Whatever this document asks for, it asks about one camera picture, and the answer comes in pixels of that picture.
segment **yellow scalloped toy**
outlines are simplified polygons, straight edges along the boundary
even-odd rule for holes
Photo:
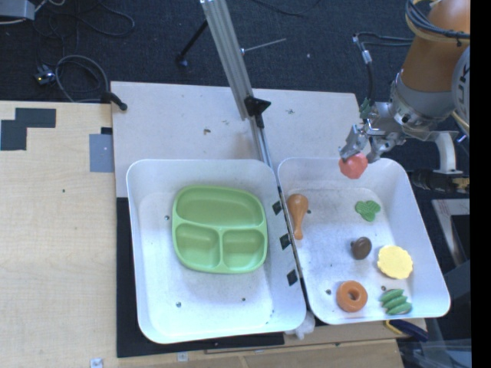
[[[378,252],[377,266],[388,277],[405,279],[413,271],[413,259],[397,245],[385,245]]]

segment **white tray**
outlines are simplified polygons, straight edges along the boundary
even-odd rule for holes
[[[348,324],[409,317],[441,317],[450,308],[450,296],[435,257],[407,174],[398,163],[381,159],[360,179],[339,171],[335,158],[291,158],[278,167],[278,180],[287,199],[293,193],[308,198],[310,213],[302,222],[304,238],[295,240],[310,307],[328,324]],[[357,201],[374,200],[381,206],[372,222],[354,210]],[[355,260],[351,242],[367,236],[371,253]],[[384,245],[399,245],[414,262],[408,279],[389,278],[377,267]],[[336,290],[346,280],[364,285],[368,301],[358,312],[343,311]],[[384,289],[403,288],[413,309],[386,315],[378,298]]]
[[[172,207],[184,186],[245,189],[264,206],[268,254],[245,274],[211,274],[183,266],[173,247]],[[273,171],[255,159],[144,159],[127,172],[138,324],[156,343],[293,330],[306,305]],[[298,280],[292,284],[288,274]]]

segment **wooden table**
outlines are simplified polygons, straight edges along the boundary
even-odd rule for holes
[[[118,359],[115,178],[91,172],[89,154],[89,136],[112,127],[111,105],[2,101],[0,120],[19,107],[56,109],[56,127],[30,127],[26,150],[0,151],[2,366],[403,366],[380,322],[316,327],[263,350]]]

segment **green plate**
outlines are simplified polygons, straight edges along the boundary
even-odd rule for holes
[[[262,203],[248,191],[223,186],[181,189],[173,204],[172,237],[183,265],[210,273],[253,271],[268,250]]]

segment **toy donut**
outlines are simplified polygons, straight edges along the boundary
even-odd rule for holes
[[[345,281],[336,291],[336,301],[346,312],[356,312],[365,306],[368,300],[367,290],[356,281]]]

